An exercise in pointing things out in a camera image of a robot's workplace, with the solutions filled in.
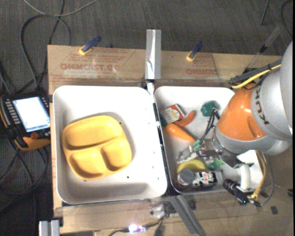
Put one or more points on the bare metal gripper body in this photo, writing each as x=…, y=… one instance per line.
x=209, y=152

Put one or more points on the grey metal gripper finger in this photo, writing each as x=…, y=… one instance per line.
x=229, y=160
x=186, y=156

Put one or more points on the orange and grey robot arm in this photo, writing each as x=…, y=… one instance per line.
x=238, y=117

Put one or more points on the yellow banana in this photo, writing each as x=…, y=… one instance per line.
x=190, y=165

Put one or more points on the small green toy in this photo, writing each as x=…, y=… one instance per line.
x=213, y=165

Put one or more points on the small can grey lid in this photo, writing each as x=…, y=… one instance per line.
x=186, y=177

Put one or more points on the orange carrot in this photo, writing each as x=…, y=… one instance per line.
x=178, y=131

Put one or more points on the orange-red sausage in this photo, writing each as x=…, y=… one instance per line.
x=186, y=120

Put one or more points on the dark green pepper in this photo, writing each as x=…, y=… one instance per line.
x=209, y=108

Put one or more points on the orange and white carton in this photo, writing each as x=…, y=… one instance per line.
x=172, y=113

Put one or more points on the white plastic tray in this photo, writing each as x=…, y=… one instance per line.
x=100, y=99
x=186, y=96

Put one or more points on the yellow divided plate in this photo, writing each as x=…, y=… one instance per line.
x=96, y=146

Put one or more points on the brown cardboard board red print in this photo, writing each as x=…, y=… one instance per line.
x=108, y=65

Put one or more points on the black cylinder on white bracket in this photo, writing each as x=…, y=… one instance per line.
x=245, y=176

